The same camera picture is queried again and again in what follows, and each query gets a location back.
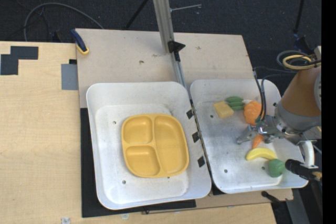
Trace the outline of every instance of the toy banana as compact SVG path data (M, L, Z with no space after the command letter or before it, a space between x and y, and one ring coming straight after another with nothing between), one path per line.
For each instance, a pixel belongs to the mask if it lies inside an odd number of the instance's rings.
M272 159L275 159L277 156L275 155L274 151L270 150L269 148L256 147L250 150L246 154L245 158L247 161L250 161L252 159L256 159L260 157L272 160Z

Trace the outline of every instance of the black clamp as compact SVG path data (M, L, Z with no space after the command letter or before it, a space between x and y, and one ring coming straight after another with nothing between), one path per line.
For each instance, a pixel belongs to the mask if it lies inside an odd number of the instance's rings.
M175 60L181 62L180 60L180 55L179 55L179 51L182 50L185 47L184 44L182 43L178 43L175 41L169 41L168 42L168 50L170 53L174 53L175 56Z

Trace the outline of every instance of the yellow cheese block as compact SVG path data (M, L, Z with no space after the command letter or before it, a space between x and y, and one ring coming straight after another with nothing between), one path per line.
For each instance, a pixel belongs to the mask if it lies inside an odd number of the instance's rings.
M214 103L214 107L220 119L233 115L234 110L224 101Z

